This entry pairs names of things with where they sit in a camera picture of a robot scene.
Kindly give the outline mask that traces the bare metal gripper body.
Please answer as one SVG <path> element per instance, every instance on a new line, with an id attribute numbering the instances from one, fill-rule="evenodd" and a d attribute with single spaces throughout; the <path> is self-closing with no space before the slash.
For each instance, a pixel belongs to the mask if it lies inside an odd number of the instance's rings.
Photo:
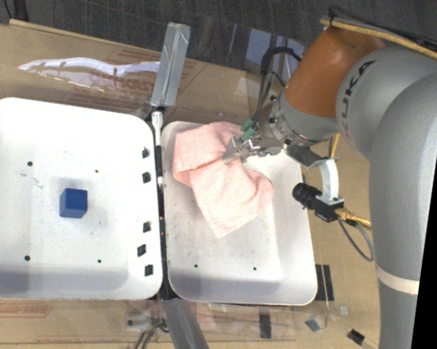
<path id="1" fill-rule="evenodd" d="M 314 163 L 312 142 L 292 129 L 278 104 L 266 104 L 260 112 L 260 120 L 252 127 L 254 131 L 249 140 L 262 147 L 258 156 L 275 156 L 283 151 L 295 161 Z"/>

